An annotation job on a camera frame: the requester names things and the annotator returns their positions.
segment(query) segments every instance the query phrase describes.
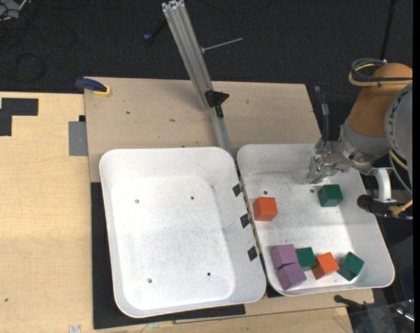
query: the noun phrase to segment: blue and yellow object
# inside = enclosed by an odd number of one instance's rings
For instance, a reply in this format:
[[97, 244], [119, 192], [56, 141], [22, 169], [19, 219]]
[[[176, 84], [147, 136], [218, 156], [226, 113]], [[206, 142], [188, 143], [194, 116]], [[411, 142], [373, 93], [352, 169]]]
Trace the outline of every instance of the blue and yellow object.
[[92, 90], [92, 93], [94, 95], [106, 96], [110, 93], [109, 86], [99, 83], [98, 81], [93, 80], [93, 79], [82, 78], [81, 76], [79, 76], [76, 79], [74, 86], [81, 89]]

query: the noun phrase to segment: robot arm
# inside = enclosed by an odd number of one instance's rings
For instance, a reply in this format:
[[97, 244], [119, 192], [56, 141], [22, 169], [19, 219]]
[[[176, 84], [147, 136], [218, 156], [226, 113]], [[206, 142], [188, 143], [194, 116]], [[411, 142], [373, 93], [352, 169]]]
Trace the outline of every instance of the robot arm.
[[[359, 70], [376, 67], [371, 76]], [[412, 69], [400, 63], [363, 58], [352, 64], [348, 79], [362, 87], [342, 125], [337, 141], [318, 142], [309, 165], [308, 181], [321, 182], [326, 176], [351, 167], [366, 176], [375, 176], [379, 196], [363, 195], [358, 205], [366, 211], [386, 216], [395, 200], [391, 199], [388, 174], [391, 168], [374, 168], [382, 156], [396, 151], [412, 173]]]

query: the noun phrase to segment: green cube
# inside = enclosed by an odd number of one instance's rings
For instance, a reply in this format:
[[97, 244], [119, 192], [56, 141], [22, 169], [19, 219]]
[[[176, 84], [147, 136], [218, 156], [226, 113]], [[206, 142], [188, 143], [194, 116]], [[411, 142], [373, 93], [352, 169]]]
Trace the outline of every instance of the green cube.
[[337, 273], [346, 278], [348, 281], [351, 281], [359, 275], [363, 266], [364, 260], [357, 257], [352, 252], [348, 252], [339, 263], [339, 270]]
[[339, 185], [324, 185], [318, 191], [319, 201], [322, 207], [334, 207], [344, 200]]
[[296, 255], [298, 256], [299, 264], [305, 268], [307, 266], [314, 266], [317, 263], [312, 247], [297, 248]]

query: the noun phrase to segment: black pole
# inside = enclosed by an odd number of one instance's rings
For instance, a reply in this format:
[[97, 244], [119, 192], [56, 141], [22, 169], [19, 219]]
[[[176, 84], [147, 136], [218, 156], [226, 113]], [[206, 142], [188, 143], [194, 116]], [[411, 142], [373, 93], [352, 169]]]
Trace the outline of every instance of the black pole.
[[381, 60], [385, 59], [385, 51], [387, 49], [387, 42], [389, 40], [389, 34], [390, 34], [390, 28], [392, 27], [392, 20], [393, 20], [393, 13], [396, 10], [396, 0], [390, 1], [390, 7], [389, 7], [389, 17], [387, 18], [387, 25], [385, 27], [385, 35], [384, 35], [384, 41], [383, 41], [383, 49], [381, 51]]
[[144, 39], [147, 42], [154, 42], [154, 39], [159, 35], [160, 32], [162, 32], [163, 28], [167, 25], [167, 20], [164, 18], [162, 22], [160, 22], [160, 25], [154, 30], [152, 34], [144, 34]]

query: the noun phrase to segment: orange cube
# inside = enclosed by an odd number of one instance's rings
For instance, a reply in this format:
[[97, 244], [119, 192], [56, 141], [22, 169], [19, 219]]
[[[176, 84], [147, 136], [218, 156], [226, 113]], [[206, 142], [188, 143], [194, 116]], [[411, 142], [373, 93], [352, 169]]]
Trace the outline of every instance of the orange cube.
[[271, 221], [278, 214], [274, 197], [258, 197], [253, 204], [254, 219], [256, 221]]
[[339, 270], [339, 265], [331, 252], [317, 256], [316, 261], [318, 264], [312, 267], [312, 272], [316, 279]]

